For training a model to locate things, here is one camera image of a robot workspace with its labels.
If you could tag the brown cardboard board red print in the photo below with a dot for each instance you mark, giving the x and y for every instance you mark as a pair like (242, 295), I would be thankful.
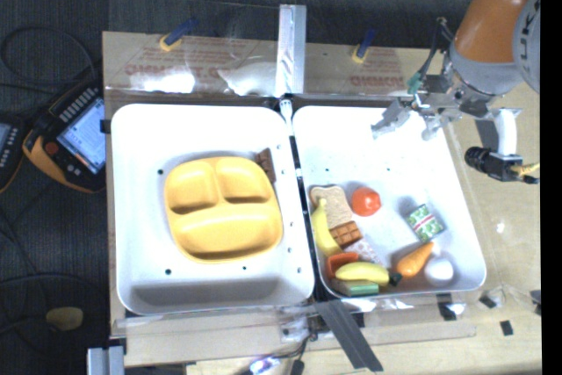
(505, 241)

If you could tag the yellow banana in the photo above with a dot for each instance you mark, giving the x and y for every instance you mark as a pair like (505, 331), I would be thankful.
(362, 272)
(323, 232)

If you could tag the red orange tomato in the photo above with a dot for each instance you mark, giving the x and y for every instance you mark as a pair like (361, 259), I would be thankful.
(366, 202)

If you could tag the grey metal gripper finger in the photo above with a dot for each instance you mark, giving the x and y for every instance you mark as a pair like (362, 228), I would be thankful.
(393, 116)
(432, 125)

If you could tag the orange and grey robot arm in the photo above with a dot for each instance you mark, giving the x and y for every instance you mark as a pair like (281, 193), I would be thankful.
(487, 31)

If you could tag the white and pink patterned packet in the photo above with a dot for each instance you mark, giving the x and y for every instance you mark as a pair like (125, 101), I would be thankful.
(369, 251)

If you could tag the olive yellow oval lump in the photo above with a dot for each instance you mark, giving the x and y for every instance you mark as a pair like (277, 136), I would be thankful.
(65, 318)

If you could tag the orange carrot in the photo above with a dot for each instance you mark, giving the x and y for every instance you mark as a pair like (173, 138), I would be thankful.
(415, 261)

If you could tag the yellow divided plate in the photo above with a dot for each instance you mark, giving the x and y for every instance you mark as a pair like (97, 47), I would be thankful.
(224, 228)

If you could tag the light brown waffle biscuit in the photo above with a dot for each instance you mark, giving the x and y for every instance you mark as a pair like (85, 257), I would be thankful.
(346, 234)

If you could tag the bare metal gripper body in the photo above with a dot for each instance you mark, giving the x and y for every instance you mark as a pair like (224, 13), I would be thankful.
(443, 98)

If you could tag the white plastic tray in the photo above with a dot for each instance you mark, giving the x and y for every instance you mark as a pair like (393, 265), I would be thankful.
(145, 211)
(395, 162)

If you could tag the green and white carton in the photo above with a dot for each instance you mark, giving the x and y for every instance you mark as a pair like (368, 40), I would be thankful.
(425, 224)

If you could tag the black cylinder on white bracket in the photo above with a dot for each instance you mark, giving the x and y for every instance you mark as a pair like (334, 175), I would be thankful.
(507, 136)

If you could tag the white egg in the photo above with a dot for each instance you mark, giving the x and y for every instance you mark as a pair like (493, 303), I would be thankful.
(439, 271)

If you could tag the dark brown chocolate bar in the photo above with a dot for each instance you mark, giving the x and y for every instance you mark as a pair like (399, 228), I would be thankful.
(266, 164)

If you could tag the brown bread slice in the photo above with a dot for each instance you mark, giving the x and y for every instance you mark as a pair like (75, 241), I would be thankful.
(336, 202)

